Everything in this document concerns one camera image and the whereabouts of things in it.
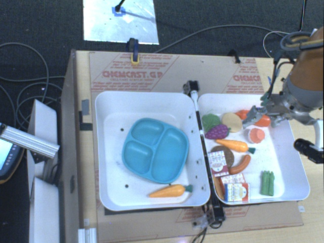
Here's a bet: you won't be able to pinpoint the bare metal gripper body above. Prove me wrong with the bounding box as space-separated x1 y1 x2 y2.
262 93 320 125

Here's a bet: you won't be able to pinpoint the orange red toy vegetable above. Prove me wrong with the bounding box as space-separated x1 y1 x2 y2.
235 109 272 128

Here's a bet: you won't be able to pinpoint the beige potato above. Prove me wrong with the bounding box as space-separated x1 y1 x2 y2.
221 112 244 134

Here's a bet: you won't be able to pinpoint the orange carrot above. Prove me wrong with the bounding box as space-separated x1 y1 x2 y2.
215 138 257 154
148 184 194 199

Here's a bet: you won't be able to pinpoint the purple grapes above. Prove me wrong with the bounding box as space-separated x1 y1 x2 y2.
205 124 231 140

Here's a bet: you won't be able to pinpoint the green lettuce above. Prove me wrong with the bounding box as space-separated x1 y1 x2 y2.
201 113 221 134

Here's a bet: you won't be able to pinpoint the brown round biscuit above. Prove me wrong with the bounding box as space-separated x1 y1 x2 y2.
210 145 235 169

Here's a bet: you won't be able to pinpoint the white plastic tray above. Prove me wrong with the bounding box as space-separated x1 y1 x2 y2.
95 90 212 212
197 93 311 206

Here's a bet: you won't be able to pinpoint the orange brown sausage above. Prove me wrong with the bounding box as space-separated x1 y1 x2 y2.
228 154 252 175

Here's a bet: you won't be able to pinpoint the thin black and white rod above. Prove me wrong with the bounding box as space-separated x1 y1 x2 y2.
191 90 220 214

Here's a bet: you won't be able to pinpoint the red and white carton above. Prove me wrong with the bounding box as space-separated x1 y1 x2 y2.
208 151 230 178
219 173 247 187

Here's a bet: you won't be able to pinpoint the green asparagus bundle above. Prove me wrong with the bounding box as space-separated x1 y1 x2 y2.
260 170 275 197

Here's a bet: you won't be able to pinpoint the red white blue carton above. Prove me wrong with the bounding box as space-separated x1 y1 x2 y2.
223 182 251 203

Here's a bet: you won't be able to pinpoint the orange brown bread roll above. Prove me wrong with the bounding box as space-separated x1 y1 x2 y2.
212 176 226 201

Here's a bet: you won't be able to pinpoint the brown cardboard board red print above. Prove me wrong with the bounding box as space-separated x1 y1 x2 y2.
88 51 304 237

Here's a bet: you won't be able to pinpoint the blue divided plate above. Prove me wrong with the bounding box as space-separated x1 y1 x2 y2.
121 117 190 185

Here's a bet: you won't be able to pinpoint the black cylinder on white bracket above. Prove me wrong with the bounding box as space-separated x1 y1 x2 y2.
293 119 324 165

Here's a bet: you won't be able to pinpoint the black block with thin wires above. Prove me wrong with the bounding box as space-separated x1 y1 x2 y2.
204 203 226 225
183 80 201 95

